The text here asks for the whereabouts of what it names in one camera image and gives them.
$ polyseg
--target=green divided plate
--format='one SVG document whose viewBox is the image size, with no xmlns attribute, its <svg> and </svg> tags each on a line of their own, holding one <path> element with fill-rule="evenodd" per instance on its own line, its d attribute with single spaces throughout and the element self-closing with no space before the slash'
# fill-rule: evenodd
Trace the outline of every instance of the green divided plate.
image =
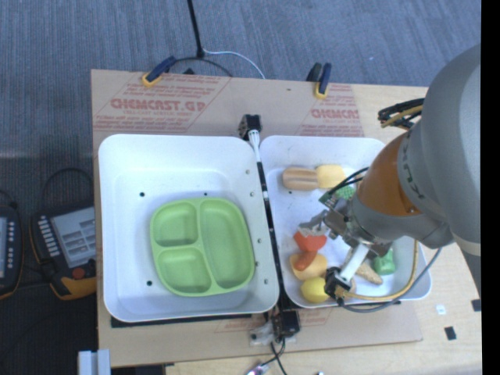
<svg viewBox="0 0 500 375">
<path fill-rule="evenodd" d="M 241 210 L 224 198 L 191 198 L 159 207 L 150 237 L 156 271 L 176 295 L 235 291 L 253 277 L 252 240 Z"/>
</svg>

